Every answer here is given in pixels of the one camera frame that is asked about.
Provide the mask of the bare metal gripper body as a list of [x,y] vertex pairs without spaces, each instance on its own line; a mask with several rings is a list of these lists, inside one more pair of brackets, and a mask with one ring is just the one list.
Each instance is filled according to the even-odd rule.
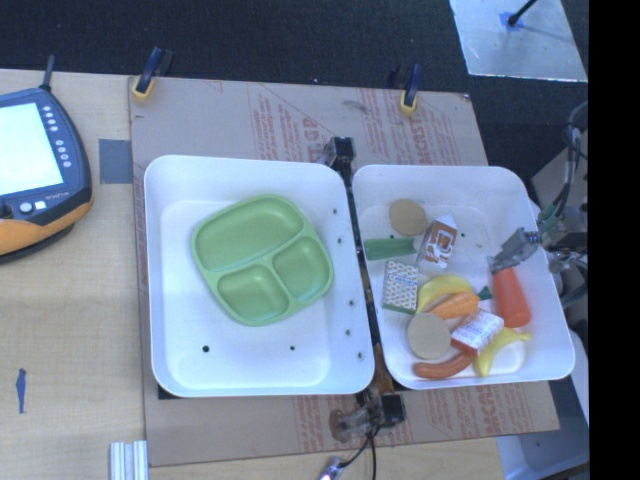
[[539,243],[546,251],[549,264],[574,264],[588,251],[586,231],[546,231]]

